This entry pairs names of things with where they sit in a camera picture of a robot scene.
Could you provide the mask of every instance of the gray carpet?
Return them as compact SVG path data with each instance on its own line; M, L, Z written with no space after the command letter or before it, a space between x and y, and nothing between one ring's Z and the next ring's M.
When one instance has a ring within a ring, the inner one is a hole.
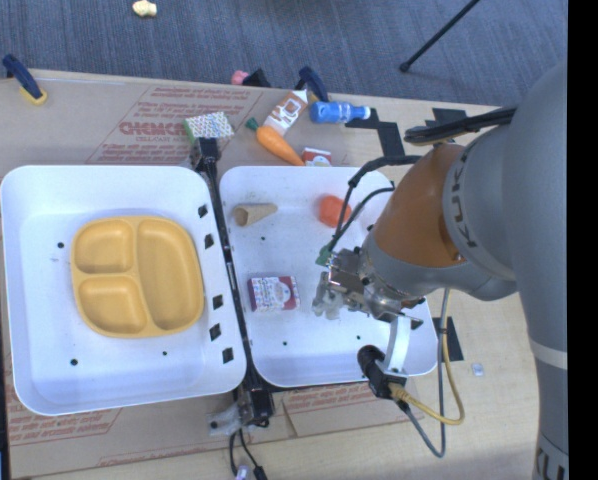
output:
M261 68L287 88L309 65L329 92L503 106L567 54L568 0L482 0L407 74L399 65L470 0L151 0L152 19L134 1L0 0L0 77L7 53L33 68L212 83Z

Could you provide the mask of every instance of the blue bottle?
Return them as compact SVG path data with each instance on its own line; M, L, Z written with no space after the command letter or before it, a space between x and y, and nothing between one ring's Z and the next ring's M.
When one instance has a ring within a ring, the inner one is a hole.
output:
M348 123L352 119L368 119L370 107L355 107L341 101L315 101L310 106L313 123Z

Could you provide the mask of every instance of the blue clamp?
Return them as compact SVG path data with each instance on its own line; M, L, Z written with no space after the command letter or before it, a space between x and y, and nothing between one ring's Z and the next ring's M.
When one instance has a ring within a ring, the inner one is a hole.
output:
M30 74L30 71L14 55L9 53L3 58L3 65L8 74L13 75L21 84L19 91L34 105L42 105L46 102L48 94L44 91Z
M301 81L297 85L297 89L303 88L304 84L308 84L308 88L319 99L319 101L328 101L328 91L323 81L317 73L315 73L309 66L304 66L299 70Z

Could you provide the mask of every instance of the white tray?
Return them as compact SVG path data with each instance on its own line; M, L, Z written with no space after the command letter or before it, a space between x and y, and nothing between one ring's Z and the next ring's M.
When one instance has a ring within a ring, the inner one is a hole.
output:
M324 267L315 263L333 229L317 219L319 199L344 198L348 180L357 172L347 167L236 167L224 174L220 192L229 228L237 282L257 371L282 387L335 384L363 380L357 351L372 344L384 352L390 326L364 313L342 309L340 318L317 317L312 299ZM366 174L352 192L350 206L378 188L389 187L379 172ZM390 193L372 198L337 244L360 246ZM236 224L232 210L243 203L274 203L278 211L250 226ZM301 307L277 312L253 312L247 281L260 275L293 275ZM409 314L424 324L411 333L405 362L408 375L429 373L436 366L437 337L427 303Z
M171 166L25 166L5 176L1 212L14 386L30 410L69 414L225 393L240 384L245 354L210 194L198 174ZM205 307L180 333L110 338L79 315L73 235L90 220L131 214L172 219L195 243ZM206 235L214 241L208 249ZM216 309L215 297L222 299ZM213 340L215 325L221 334Z

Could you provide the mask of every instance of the black cable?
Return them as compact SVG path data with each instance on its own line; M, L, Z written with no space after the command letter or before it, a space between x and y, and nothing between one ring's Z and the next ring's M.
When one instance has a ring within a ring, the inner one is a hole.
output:
M263 468L259 464L257 464L257 461L252 456L252 454L250 453L250 450L248 450L248 447L246 446L246 441L243 437L243 428L240 428L239 430L234 432L230 436L230 440L229 440L230 469L232 470L232 474L236 476L238 473L237 465L235 464L235 459L234 459L234 446L235 446L235 438L237 437L237 434L239 434L239 440L241 441L241 446L243 446L244 451L246 452L246 454L252 461L252 464L254 465L253 473L255 475L255 479L256 480L267 480L266 473L264 472Z
M230 451L230 469L232 470L232 474L237 476L237 466L235 465L235 458L233 456L235 437L237 437L236 432L230 436L230 440L228 441L228 450Z
M445 325L446 322L446 313L448 311L448 298L450 296L450 290L448 288L446 288L444 290L443 293L443 302L441 304L441 317L440 317L440 325ZM447 334L448 329L446 327L439 327L439 334ZM441 368L441 364L443 362L443 338L439 339L438 343L437 343L437 364L439 365L437 367L437 379L438 379L438 385L439 385L439 414L441 414L441 416L445 416L444 413L444 402L443 402L443 371ZM441 430L441 449L437 450L434 445L432 444L432 442L430 441L430 439L428 438L426 432L423 430L423 427L421 426L421 424L417 421L417 419L414 417L414 414L412 414L412 411L410 410L410 406L399 400L397 402L397 406L406 413L406 415L408 416L408 418L410 419L410 421L412 422L412 424L415 426L415 428L417 429L417 432L419 432L419 435L421 436L421 438L423 439L424 443L426 443L426 446L430 449L430 451L433 453L433 455L439 459L441 459L445 454L446 454L446 424L443 421L440 421L440 430Z
M330 244L328 245L328 250L332 251L335 248L339 239L348 230L348 228L350 227L352 222L355 220L355 218L357 218L357 215L359 215L359 213L361 212L361 210L363 209L365 204L368 201L370 201L370 199L372 199L374 196L376 196L378 194L382 194L384 192L393 192L394 189L395 189L395 187L393 185L392 187L379 188L373 192L370 192L370 194L368 194L357 206L355 206L354 210L352 210L352 212L350 213L350 217L348 217L348 220L343 225L343 227L341 227L341 229L339 229L338 231L335 231L335 234L332 235L332 240L330 241Z
M348 202L350 201L352 191L359 184L361 178L363 178L367 173L371 171L376 171L381 167L386 167L387 165L414 164L420 158L420 155L405 155L393 158L382 156L379 158L375 158L374 160L370 160L369 162L366 162L348 181L348 191L346 192L346 196L344 197L343 205L341 206L341 212L339 213L339 221L337 222L337 227L335 228L335 233L333 236L338 236L337 240L339 240L339 238L341 238L341 235L343 234L342 227L343 221L346 217L346 208L348 207ZM332 247L328 246L328 250L332 251L333 247L334 245L332 245Z

